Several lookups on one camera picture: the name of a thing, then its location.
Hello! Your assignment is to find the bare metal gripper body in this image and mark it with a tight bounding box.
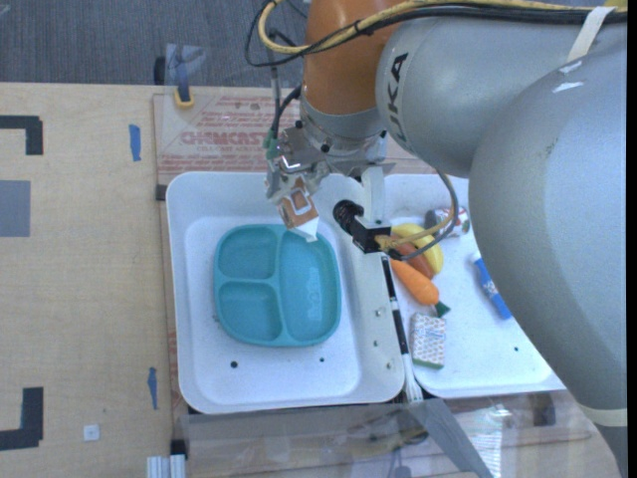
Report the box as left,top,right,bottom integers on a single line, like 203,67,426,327
265,120,397,181

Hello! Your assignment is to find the brown cardboard board red print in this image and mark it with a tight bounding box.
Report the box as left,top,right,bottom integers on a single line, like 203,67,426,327
151,92,601,450

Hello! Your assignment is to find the teal divided plate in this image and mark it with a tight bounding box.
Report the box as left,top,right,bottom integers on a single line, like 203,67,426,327
212,223,343,349

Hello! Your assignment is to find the reddish brown sausage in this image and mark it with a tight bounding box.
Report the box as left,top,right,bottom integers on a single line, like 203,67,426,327
395,240,436,281

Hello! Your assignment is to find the white and red small can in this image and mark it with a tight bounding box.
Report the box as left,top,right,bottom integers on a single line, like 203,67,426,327
424,206,472,239

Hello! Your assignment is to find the yellow banana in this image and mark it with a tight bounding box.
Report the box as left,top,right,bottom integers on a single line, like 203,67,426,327
390,222,445,276

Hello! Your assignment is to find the orange carrot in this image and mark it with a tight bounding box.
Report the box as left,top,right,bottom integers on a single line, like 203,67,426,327
389,258,452,319

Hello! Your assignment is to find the thin black and white rod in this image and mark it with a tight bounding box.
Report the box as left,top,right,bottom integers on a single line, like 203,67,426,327
379,253,425,403

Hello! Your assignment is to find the white plastic tray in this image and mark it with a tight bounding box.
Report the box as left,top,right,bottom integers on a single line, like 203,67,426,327
164,169,407,416
381,171,568,400

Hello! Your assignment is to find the white carton with orange pattern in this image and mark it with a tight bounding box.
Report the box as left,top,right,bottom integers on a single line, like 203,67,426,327
408,312,448,370

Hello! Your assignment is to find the blue and white tube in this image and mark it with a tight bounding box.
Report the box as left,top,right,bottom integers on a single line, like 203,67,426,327
471,250,514,321

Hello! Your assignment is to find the black cylinder on white bracket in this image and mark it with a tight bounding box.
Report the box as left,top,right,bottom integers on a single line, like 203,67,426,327
331,164,394,255

